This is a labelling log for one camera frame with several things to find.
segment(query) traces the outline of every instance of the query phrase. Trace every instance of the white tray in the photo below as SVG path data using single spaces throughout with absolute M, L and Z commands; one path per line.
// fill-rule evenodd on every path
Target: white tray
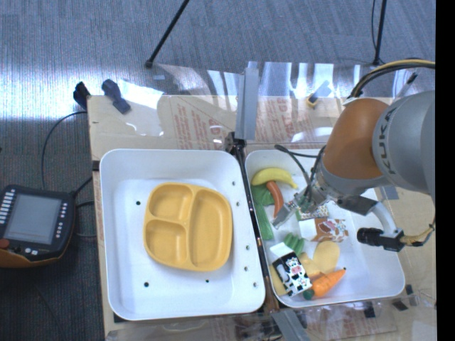
M 107 292 L 125 320 L 248 313 L 265 288 L 240 166 L 224 151 L 115 149 L 100 162 Z M 175 269 L 154 261 L 142 241 L 145 205 L 160 183 L 202 185 L 232 208 L 229 259 L 215 271 Z
M 316 155 L 319 150 L 295 150 L 297 153 Z M 314 165 L 313 158 L 298 156 L 305 170 L 310 173 Z M 252 176 L 260 169 L 267 167 L 279 167 L 288 170 L 299 185 L 297 189 L 289 185 L 277 183 L 282 190 L 284 201 L 293 198 L 294 193 L 300 192 L 306 187 L 306 182 L 297 164 L 291 156 L 278 150 L 258 150 L 250 153 L 245 161 L 247 177 L 251 181 Z M 377 200 L 373 189 L 367 190 L 364 197 Z M 372 247 L 361 244 L 357 240 L 357 230 L 361 227 L 376 227 L 382 229 L 379 219 L 374 214 L 367 216 L 357 215 L 354 212 L 342 210 L 334 202 L 328 205 L 329 217 L 344 219 L 349 231 L 349 237 L 338 243 L 340 246 L 340 257 L 337 269 L 346 267 L 346 274 L 324 297 L 314 298 L 310 301 L 301 295 L 289 297 L 288 295 L 277 296 L 278 299 L 289 307 L 302 308 L 315 305 L 328 305 L 333 303 L 345 303 L 365 301 L 374 298 L 389 298 L 401 293 L 405 286 L 405 275 L 403 273 L 398 254 L 393 251 L 386 251 L 382 247 Z M 264 207 L 269 219 L 273 218 L 273 206 Z M 273 262 L 270 247 L 283 241 L 286 234 L 299 233 L 299 224 L 295 216 L 291 217 L 278 230 L 272 227 L 274 238 L 263 241 L 264 250 L 268 264 Z M 304 251 L 313 257 L 317 242 L 305 241 Z

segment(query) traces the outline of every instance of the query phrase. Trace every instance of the orange carrot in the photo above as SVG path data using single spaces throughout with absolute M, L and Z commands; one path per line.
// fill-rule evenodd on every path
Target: orange carrot
M 273 201 L 275 202 L 273 217 L 276 217 L 278 211 L 282 208 L 284 204 L 282 192 L 279 189 L 277 182 L 275 182 L 274 180 L 269 180 L 265 186 L 272 194 Z
M 315 279 L 310 289 L 304 291 L 305 299 L 312 299 L 313 296 L 322 297 L 331 290 L 346 273 L 346 268 L 332 271 Z

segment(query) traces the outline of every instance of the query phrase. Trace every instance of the toy banana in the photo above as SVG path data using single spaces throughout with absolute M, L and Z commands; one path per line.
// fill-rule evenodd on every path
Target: toy banana
M 271 167 L 259 170 L 255 173 L 251 180 L 252 185 L 261 185 L 270 180 L 277 182 L 285 182 L 293 188 L 297 188 L 297 184 L 293 181 L 291 173 L 283 168 Z

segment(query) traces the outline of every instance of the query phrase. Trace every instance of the cow print carton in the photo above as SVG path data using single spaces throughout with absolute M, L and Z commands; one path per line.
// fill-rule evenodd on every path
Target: cow print carton
M 311 281 L 296 253 L 284 242 L 270 248 L 277 257 L 272 263 L 289 297 L 295 296 L 311 287 Z
M 349 236 L 345 220 L 317 217 L 299 221 L 300 235 L 310 242 L 342 242 Z

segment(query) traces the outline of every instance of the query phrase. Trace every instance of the orange divided plate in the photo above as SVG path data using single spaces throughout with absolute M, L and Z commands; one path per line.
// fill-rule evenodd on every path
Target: orange divided plate
M 144 246 L 152 259 L 174 268 L 213 271 L 229 258 L 232 212 L 210 188 L 165 182 L 150 193 Z

